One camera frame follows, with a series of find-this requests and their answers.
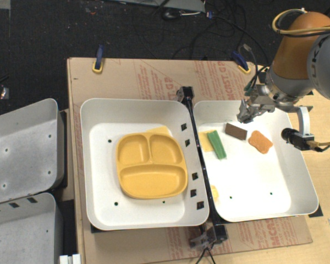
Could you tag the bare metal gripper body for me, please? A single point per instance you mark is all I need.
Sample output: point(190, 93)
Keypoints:
point(262, 98)

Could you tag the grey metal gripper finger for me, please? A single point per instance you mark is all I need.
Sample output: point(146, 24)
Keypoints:
point(242, 111)
point(252, 115)

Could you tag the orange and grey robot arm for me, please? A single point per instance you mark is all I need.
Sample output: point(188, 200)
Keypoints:
point(294, 54)

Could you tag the brown chocolate bar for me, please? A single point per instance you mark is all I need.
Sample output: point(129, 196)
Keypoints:
point(236, 131)

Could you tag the orange biscuit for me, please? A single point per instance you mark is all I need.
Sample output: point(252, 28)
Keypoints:
point(259, 142)

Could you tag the green celery stick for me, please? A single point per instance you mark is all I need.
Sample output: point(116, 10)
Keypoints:
point(217, 144)

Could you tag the yellow cheese slice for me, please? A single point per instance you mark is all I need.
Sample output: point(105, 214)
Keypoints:
point(204, 143)

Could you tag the white plastic tray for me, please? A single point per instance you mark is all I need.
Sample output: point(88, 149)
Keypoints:
point(258, 180)
point(104, 175)

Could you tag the thin black rod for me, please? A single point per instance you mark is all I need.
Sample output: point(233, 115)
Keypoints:
point(204, 172)

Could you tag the small yellow toy piece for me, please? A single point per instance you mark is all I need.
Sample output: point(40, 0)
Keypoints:
point(214, 193)

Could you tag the brown cardboard board red print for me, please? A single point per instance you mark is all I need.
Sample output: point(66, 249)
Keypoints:
point(143, 76)

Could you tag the yellow divided plate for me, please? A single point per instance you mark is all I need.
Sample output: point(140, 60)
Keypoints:
point(151, 172)

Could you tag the black cylinder on white bracket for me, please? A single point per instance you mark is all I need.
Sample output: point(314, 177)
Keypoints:
point(297, 139)

